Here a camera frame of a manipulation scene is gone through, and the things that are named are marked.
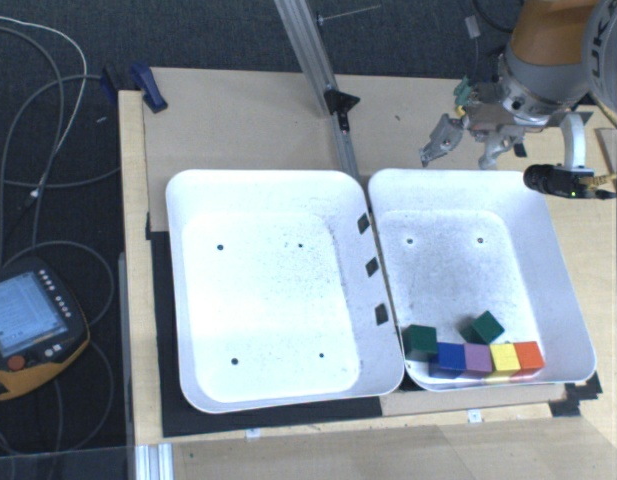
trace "blue clamp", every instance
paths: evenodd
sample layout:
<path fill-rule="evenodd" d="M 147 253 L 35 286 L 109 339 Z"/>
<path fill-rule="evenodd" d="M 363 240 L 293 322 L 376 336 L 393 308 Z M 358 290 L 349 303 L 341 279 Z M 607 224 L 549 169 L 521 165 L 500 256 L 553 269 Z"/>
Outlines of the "blue clamp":
<path fill-rule="evenodd" d="M 168 103 L 166 103 L 166 100 L 161 96 L 157 88 L 157 83 L 155 82 L 155 77 L 148 64 L 134 62 L 130 68 L 130 76 L 132 76 L 137 87 L 144 91 L 144 101 L 153 113 L 156 114 L 168 108 Z"/>

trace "blue block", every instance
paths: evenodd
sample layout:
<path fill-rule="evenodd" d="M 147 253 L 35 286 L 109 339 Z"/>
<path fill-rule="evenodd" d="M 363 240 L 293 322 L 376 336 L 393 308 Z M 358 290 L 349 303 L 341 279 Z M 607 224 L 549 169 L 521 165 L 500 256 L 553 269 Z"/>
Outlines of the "blue block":
<path fill-rule="evenodd" d="M 456 379 L 466 370 L 463 344 L 437 343 L 437 354 L 430 358 L 428 375 L 441 379 Z"/>

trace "metal bracket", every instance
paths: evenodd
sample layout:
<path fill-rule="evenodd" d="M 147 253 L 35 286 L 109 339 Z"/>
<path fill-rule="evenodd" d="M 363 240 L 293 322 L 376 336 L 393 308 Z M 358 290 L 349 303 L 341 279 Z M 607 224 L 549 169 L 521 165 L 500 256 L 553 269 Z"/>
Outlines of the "metal bracket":
<path fill-rule="evenodd" d="M 350 123 L 348 122 L 348 112 L 359 103 L 357 96 L 351 96 L 343 92 L 339 92 L 336 89 L 328 89 L 324 93 L 324 99 L 328 106 L 328 112 L 330 115 L 337 114 L 337 120 L 339 121 L 339 128 L 343 132 L 350 131 Z"/>
<path fill-rule="evenodd" d="M 281 20 L 292 44 L 297 60 L 315 95 L 317 105 L 323 114 L 333 114 L 329 109 L 326 94 L 335 91 L 338 94 L 337 81 L 326 54 L 316 14 L 312 12 L 308 0 L 274 0 Z M 359 180 L 357 162 L 350 139 L 348 118 L 337 111 L 337 125 L 333 124 L 333 134 L 337 156 L 341 169 Z"/>
<path fill-rule="evenodd" d="M 135 449 L 135 478 L 137 480 L 174 480 L 172 444 L 137 446 Z"/>

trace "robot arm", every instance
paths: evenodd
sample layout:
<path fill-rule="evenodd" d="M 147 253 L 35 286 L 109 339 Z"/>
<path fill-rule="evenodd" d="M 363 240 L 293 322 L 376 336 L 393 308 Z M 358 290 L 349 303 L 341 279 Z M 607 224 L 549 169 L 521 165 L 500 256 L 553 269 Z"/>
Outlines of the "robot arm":
<path fill-rule="evenodd" d="M 617 0 L 526 0 L 494 82 L 462 80 L 455 89 L 460 117 L 444 114 L 420 150 L 423 166 L 452 151 L 468 131 L 485 147 L 481 169 L 524 140 L 560 127 L 566 158 L 531 166 L 529 188 L 569 198 L 607 198 L 585 167 L 587 116 L 572 109 L 589 93 L 616 125 Z"/>

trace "yellow block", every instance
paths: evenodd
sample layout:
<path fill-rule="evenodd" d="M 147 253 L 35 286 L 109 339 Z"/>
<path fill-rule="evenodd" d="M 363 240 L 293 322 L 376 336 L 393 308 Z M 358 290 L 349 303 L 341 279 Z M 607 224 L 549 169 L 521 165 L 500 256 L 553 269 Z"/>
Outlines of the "yellow block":
<path fill-rule="evenodd" d="M 493 372 L 486 378 L 487 382 L 501 382 L 508 380 L 521 370 L 517 351 L 512 343 L 498 343 L 490 345 Z"/>

